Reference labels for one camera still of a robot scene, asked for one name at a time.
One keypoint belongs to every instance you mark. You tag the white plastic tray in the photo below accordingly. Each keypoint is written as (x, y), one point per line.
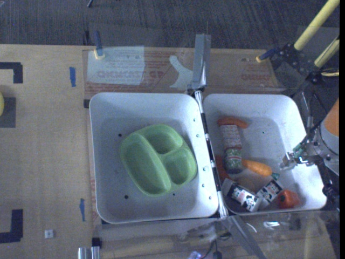
(277, 133)
(113, 155)

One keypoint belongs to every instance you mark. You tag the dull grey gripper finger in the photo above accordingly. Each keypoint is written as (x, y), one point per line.
(288, 161)
(302, 159)

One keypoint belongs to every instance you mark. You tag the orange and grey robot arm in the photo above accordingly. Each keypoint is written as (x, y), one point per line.
(331, 123)

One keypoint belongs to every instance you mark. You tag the green divided plate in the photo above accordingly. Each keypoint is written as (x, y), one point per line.
(151, 160)

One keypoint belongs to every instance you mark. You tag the thin black and white rod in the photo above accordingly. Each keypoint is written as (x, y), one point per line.
(205, 128)

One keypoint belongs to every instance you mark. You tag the brown cardboard board, red print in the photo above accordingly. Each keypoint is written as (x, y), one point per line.
(161, 69)

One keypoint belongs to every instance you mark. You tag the red toy pepper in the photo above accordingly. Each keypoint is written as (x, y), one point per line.
(288, 199)

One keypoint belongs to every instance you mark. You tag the orange toy carrot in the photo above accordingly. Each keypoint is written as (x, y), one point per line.
(257, 166)

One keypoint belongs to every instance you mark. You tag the small white square block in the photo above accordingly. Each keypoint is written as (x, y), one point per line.
(49, 233)

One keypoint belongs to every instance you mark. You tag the yellow round object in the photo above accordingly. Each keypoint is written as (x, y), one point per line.
(1, 104)

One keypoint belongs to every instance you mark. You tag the orange toy sausage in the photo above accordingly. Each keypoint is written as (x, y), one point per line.
(231, 121)

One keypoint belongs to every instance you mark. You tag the cow print milk carton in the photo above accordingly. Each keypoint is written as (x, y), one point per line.
(269, 191)
(244, 197)

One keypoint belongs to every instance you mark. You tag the green and white can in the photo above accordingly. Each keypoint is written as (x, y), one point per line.
(233, 160)

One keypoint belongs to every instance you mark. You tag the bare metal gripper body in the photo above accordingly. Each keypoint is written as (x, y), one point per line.
(319, 151)

